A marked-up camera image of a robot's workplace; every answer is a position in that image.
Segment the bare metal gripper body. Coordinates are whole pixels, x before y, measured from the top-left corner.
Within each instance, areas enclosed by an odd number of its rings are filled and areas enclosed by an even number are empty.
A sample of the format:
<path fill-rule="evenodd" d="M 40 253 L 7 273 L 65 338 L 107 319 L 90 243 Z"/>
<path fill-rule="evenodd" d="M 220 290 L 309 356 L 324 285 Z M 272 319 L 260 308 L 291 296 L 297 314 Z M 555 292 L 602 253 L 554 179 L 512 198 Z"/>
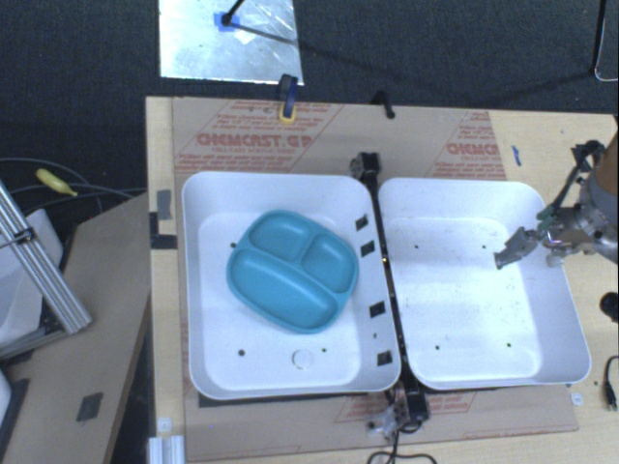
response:
<path fill-rule="evenodd" d="M 593 204 L 558 209 L 548 205 L 537 214 L 537 220 L 541 244 L 549 250 L 548 260 L 578 253 L 615 259 L 615 224 Z"/>

